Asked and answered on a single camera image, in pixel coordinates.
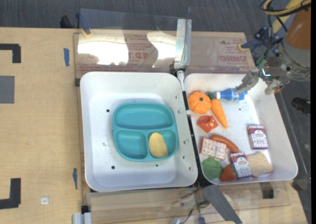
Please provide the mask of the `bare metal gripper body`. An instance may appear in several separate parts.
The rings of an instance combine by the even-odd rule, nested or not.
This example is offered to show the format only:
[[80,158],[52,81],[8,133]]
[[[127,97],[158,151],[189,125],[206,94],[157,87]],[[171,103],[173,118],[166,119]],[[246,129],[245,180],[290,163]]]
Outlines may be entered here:
[[299,65],[280,65],[259,67],[259,76],[262,79],[276,79],[286,82],[288,80],[310,81],[311,68]]

